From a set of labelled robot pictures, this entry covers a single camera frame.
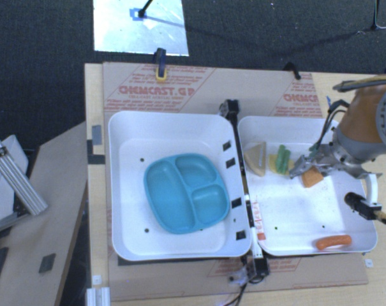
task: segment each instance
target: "orange sausage toy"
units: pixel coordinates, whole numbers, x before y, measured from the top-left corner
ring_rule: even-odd
[[[349,235],[337,235],[337,236],[329,236],[322,239],[319,239],[316,242],[316,247],[319,251],[324,250],[330,246],[337,245],[350,245],[352,243],[352,238]]]

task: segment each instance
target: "silver bar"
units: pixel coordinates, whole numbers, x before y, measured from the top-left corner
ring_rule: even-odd
[[[8,217],[5,217],[4,219],[0,220],[0,231],[13,226],[15,223],[23,220],[27,216],[29,216],[29,214],[24,214],[20,217],[17,217],[16,212],[10,214]]]
[[[21,169],[14,163],[9,154],[0,154],[0,173],[7,180],[15,191],[24,206],[32,215],[38,215],[44,211],[48,205],[43,198],[35,191]]]

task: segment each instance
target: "metal rod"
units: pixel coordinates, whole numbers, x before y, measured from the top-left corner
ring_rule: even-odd
[[[144,17],[144,14],[146,13],[146,9],[148,9],[148,7],[152,3],[152,1],[153,0],[148,0],[148,2],[146,2],[144,7],[138,11],[137,15],[138,15],[139,18],[143,18]]]
[[[0,154],[0,174],[7,180],[31,214],[37,215],[47,208],[47,203],[35,191],[28,178],[8,153]]]
[[[28,214],[24,214],[24,215],[18,217],[16,212],[6,216],[5,218],[0,220],[0,231],[6,229],[8,227],[11,227],[17,221],[19,221],[27,216],[28,216]]]
[[[375,30],[377,26],[377,15],[378,15],[378,8],[380,7],[380,0],[375,1],[374,5],[374,16],[373,16],[373,24],[371,25],[371,29]]]

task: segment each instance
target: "tripod leg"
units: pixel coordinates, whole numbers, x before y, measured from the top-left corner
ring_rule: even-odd
[[[373,16],[373,24],[371,25],[371,29],[375,30],[377,26],[377,14],[378,14],[378,7],[380,6],[380,0],[375,1],[374,5],[374,16]]]
[[[142,9],[139,10],[138,12],[138,16],[139,18],[143,18],[144,17],[144,14],[146,13],[146,9],[148,9],[148,7],[150,6],[150,4],[152,3],[153,0],[148,0],[148,2],[146,2],[146,4],[144,5],[144,7]]]

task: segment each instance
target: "white handle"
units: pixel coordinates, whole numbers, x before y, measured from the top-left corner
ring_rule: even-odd
[[[378,201],[378,183],[377,175],[375,173],[370,173],[364,178],[366,181],[366,203],[368,205],[376,205]]]

